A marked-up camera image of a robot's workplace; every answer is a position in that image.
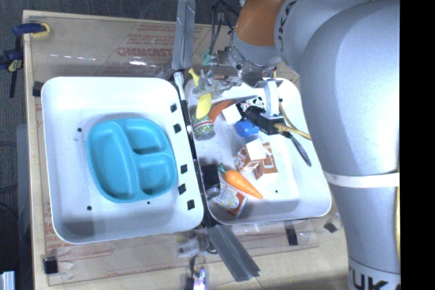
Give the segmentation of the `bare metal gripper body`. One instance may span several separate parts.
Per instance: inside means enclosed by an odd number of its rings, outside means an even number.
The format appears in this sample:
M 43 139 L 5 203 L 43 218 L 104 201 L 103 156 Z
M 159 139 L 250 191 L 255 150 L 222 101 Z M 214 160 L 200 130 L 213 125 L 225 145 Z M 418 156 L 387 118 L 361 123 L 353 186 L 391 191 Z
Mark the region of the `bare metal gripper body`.
M 211 57 L 209 77 L 250 87 L 263 87 L 273 78 L 277 65 L 261 66 L 247 60 L 236 50 L 218 50 Z

